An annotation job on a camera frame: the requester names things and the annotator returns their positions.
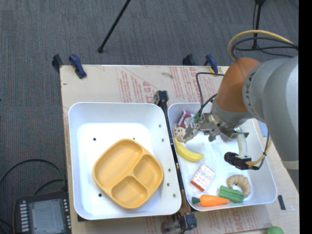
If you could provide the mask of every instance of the carrot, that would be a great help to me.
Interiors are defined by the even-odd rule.
[[[200,203],[202,206],[223,205],[229,202],[230,200],[227,198],[209,195],[209,194],[202,194],[199,198],[192,197],[193,204]]]

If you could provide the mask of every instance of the orange plate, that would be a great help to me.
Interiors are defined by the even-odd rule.
[[[108,148],[93,166],[97,185],[117,204],[137,208],[160,186],[161,164],[142,145],[121,139]]]

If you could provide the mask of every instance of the white tray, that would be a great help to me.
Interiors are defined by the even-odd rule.
[[[195,114],[199,108],[199,103],[176,103],[171,105],[168,109],[168,118],[171,129],[177,125],[177,121],[183,110]],[[210,112],[210,109],[211,103],[204,107],[203,112]],[[249,135],[246,138],[248,155],[252,157],[252,160],[257,160],[262,155],[263,149],[252,119],[249,119],[244,124],[242,124],[241,130],[243,132],[249,132]],[[185,146],[190,150],[201,152],[205,155],[200,161],[191,162],[177,154],[186,197],[189,204],[194,209],[198,211],[211,211],[232,207],[267,204],[273,202],[276,199],[277,189],[266,159],[264,160],[262,167],[257,171],[240,170],[224,160],[224,154],[226,152],[238,153],[238,144],[235,139],[224,142],[220,136],[217,136],[216,140],[209,142],[208,136],[205,136],[202,132],[199,132],[193,139],[189,140]],[[213,179],[211,180],[206,190],[203,192],[190,183],[197,168],[202,163],[205,163],[215,171]],[[251,184],[251,193],[243,200],[242,203],[230,202],[228,204],[211,207],[203,207],[200,204],[192,203],[193,196],[200,197],[202,194],[218,195],[220,186],[227,186],[226,179],[233,174],[243,174],[249,179]]]
[[[170,215],[181,206],[181,194],[165,115],[151,103],[79,102],[68,113],[74,207],[88,220]],[[93,179],[96,160],[122,138],[135,138],[162,165],[164,178],[140,207],[126,209],[105,194]]]

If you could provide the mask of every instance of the monitor screen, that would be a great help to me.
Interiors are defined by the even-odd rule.
[[[29,204],[32,234],[65,232],[65,217],[61,198]]]

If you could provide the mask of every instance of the table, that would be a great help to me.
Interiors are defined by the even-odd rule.
[[[225,73],[228,67],[218,68]],[[210,72],[210,69],[207,66],[156,65],[83,65],[83,69],[87,76],[80,79],[73,66],[62,65],[59,68],[72,231],[75,234],[161,233],[160,223],[170,220],[170,216],[78,221],[73,203],[68,110],[73,104],[81,101],[151,103],[155,92],[158,90],[168,92],[169,104],[200,102],[195,75],[198,72]],[[203,95],[215,94],[221,79],[220,76],[201,78]],[[266,138],[262,137],[258,122],[255,119],[254,123],[264,147]],[[287,170],[283,167],[274,145],[271,145],[267,161],[278,195],[283,198],[285,210],[281,209],[279,201],[276,199],[270,204],[236,208],[235,213],[224,210],[199,212],[196,213],[198,227],[194,228],[192,233],[265,234],[266,229],[271,225],[281,227],[285,234],[299,233],[299,193]]]

